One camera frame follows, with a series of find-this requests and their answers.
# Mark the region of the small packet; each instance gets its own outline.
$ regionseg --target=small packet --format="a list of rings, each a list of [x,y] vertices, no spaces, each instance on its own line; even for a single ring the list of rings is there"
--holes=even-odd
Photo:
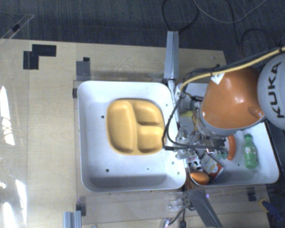
[[[192,172],[192,171],[203,171],[198,155],[196,155],[194,157],[187,158],[187,164],[188,164],[190,172]]]
[[[216,180],[220,174],[222,174],[224,167],[217,163],[213,158],[211,158],[209,155],[204,154],[203,157],[200,160],[200,163],[203,167],[203,170],[213,178],[213,180]]]

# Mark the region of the plastic bottle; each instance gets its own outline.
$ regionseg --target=plastic bottle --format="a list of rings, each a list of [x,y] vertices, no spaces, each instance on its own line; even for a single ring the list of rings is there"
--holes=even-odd
[[[252,142],[252,136],[250,134],[245,134],[245,145],[244,145],[244,159],[245,166],[248,169],[253,169],[257,167],[257,149]]]

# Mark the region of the dark floor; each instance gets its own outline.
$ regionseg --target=dark floor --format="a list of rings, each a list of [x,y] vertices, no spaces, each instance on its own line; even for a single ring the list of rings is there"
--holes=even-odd
[[[263,0],[228,0],[234,19],[241,18]],[[23,14],[34,14],[29,37],[38,40],[107,43],[164,47],[166,27],[161,5],[163,0],[0,0],[0,36]],[[212,16],[232,20],[224,0],[197,0]],[[187,0],[169,0],[165,7],[169,25],[182,27],[197,15]],[[232,24],[218,23],[202,13],[180,35],[180,47],[223,50],[228,62],[278,44],[285,33],[285,0],[268,0],[244,20]],[[19,33],[18,38],[27,38]]]

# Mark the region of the white tray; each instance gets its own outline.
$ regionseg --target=white tray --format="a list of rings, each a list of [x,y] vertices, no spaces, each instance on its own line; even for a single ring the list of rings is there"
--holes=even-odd
[[[82,182],[93,192],[168,190],[181,187],[186,179],[183,161],[161,150],[150,155],[130,156],[115,152],[108,143],[105,115],[109,104],[120,98],[154,102],[165,123],[173,110],[169,89],[160,83],[86,81],[78,88],[78,112]],[[172,120],[169,133],[176,136]]]

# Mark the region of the yellow divided tray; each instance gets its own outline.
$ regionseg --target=yellow divided tray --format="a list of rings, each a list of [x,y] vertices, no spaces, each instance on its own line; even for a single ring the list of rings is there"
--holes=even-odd
[[[153,154],[162,149],[164,121],[152,102],[121,99],[106,114],[106,132],[113,150],[126,155]]]

